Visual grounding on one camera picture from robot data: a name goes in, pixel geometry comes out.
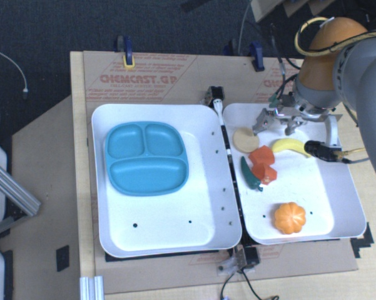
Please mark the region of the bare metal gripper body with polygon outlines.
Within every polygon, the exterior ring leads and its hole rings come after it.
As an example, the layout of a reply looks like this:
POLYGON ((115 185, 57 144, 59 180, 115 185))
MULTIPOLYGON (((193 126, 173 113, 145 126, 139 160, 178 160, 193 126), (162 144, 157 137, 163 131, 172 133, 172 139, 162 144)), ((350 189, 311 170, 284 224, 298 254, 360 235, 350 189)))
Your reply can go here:
POLYGON ((287 122, 321 122, 328 116, 328 109, 316 107, 294 93, 284 94, 274 100, 273 112, 277 119, 287 122))

